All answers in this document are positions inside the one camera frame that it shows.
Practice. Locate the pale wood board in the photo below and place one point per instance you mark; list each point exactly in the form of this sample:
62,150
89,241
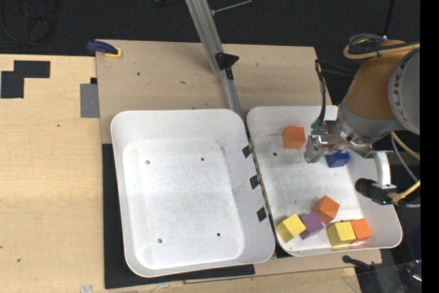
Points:
164,79

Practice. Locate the yellow cube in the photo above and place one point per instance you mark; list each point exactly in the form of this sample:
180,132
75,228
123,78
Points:
291,227
340,234

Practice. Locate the orange cube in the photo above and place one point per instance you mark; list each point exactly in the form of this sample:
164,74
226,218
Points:
361,229
327,207
294,138

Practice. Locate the white plastic tray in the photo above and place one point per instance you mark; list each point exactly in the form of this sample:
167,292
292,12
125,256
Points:
185,202
295,178

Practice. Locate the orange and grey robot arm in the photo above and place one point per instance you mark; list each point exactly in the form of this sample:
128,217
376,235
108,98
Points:
372,92

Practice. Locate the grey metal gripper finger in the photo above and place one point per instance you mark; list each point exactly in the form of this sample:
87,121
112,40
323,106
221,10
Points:
310,151
320,153

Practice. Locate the blue cube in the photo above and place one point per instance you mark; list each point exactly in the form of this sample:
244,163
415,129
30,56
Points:
337,159

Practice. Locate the purple cube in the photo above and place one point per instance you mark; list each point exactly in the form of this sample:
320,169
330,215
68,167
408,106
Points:
312,224

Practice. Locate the black cylinder on white bracket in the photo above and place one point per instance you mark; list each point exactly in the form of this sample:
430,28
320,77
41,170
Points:
382,178

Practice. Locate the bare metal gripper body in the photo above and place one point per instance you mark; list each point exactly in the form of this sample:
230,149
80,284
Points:
337,141

